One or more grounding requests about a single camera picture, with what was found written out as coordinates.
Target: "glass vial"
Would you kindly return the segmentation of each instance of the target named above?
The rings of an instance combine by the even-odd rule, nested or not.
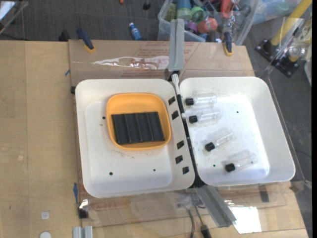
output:
[[[250,153],[249,151],[242,151],[231,155],[224,168],[227,172],[232,172],[235,170],[247,168],[256,164],[257,162],[258,158],[254,153]]]
[[[231,130],[228,130],[226,132],[219,134],[219,136],[215,140],[213,140],[212,142],[209,142],[208,144],[206,144],[205,149],[210,152],[211,150],[215,149],[216,147],[224,145],[224,144],[234,140],[235,138],[236,138],[236,136],[235,136],[234,132]]]
[[[185,100],[187,106],[213,107],[217,103],[217,96],[214,93],[197,94]]]
[[[209,121],[218,121],[221,118],[221,113],[216,109],[205,109],[201,110],[194,116],[189,116],[188,121],[190,123],[196,122],[209,122]]]

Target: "metal bracket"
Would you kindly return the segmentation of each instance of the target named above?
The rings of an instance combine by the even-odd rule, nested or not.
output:
[[[218,227],[229,227],[236,221],[229,207],[213,186],[196,188],[196,191]]]
[[[169,39],[169,71],[184,68],[184,19],[173,19],[170,24]]]
[[[87,226],[84,228],[81,228],[81,227],[73,228],[72,238],[93,238],[93,227]]]
[[[269,40],[264,39],[261,44],[256,47],[256,51],[259,52],[266,60],[273,61],[279,52],[279,49]]]
[[[291,77],[299,68],[298,63],[290,61],[288,57],[282,57],[280,60],[274,60],[272,65],[274,65],[279,71],[281,71],[287,77]]]

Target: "white tray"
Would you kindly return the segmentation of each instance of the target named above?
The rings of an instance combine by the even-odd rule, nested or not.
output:
[[[188,123],[200,178],[208,185],[238,185],[290,180],[294,162],[268,86],[256,77],[188,78],[180,84],[185,100],[195,93],[215,93],[222,117],[217,123]],[[187,113],[192,107],[185,105]],[[205,150],[211,135],[222,128],[235,132],[236,139],[211,152]],[[228,156],[248,150],[258,162],[227,172]]]
[[[174,88],[162,79],[95,79],[80,82],[75,91],[84,187],[94,197],[125,196],[185,189],[195,174],[179,115],[170,118],[172,138],[155,150],[124,151],[110,140],[106,116],[109,97],[119,93],[152,93],[166,105],[169,117],[178,111]],[[184,146],[177,149],[177,143]],[[182,156],[178,164],[175,158]]]

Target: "black cap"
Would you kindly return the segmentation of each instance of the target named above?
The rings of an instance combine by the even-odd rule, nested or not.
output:
[[[205,145],[205,149],[209,152],[213,150],[214,148],[215,148],[215,145],[212,142]]]
[[[236,170],[236,167],[234,166],[233,163],[227,164],[227,165],[225,166],[225,168],[226,168],[226,171],[227,171],[227,172],[231,172],[231,171]]]
[[[186,105],[192,106],[194,104],[194,99],[193,98],[187,98],[185,100]]]
[[[197,116],[190,116],[190,117],[188,117],[188,120],[189,120],[190,123],[198,122]]]

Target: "yellow pole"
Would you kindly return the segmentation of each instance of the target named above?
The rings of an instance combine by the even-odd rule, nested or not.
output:
[[[283,26],[277,31],[277,33],[270,40],[272,45],[277,46],[280,43],[280,41],[285,37],[288,31],[295,24],[296,20],[304,14],[304,12],[307,10],[307,8],[311,5],[312,2],[313,0],[302,0],[298,4],[298,6],[293,10],[293,12],[286,19]]]

